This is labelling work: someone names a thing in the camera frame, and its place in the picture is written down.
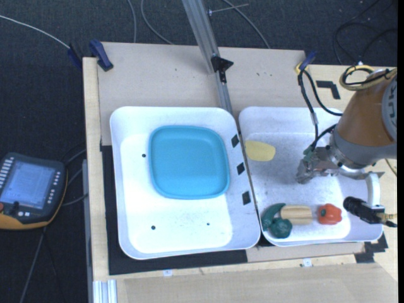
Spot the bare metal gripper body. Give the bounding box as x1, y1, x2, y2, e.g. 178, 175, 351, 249
303, 145, 369, 180

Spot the white plastic tray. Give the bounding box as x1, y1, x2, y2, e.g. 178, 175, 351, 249
238, 105, 384, 247
109, 105, 263, 261

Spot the beige bread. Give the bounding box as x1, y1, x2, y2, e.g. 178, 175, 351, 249
280, 204, 313, 226

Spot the orange pepper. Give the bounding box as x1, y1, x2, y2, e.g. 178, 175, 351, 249
316, 203, 343, 225

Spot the yellow flat slice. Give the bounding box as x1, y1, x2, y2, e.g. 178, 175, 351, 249
244, 140, 276, 162

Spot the dark green curved vegetable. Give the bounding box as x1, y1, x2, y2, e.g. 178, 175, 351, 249
261, 202, 287, 230

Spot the green broccoli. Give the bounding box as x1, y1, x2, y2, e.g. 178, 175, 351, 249
270, 218, 294, 240

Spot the blue plate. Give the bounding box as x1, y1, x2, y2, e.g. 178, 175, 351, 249
148, 124, 231, 201

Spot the pale flat board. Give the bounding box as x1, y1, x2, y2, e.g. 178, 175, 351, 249
97, 41, 367, 263

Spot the black cylinder on white bracket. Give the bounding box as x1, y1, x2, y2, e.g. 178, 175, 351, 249
343, 170, 386, 225

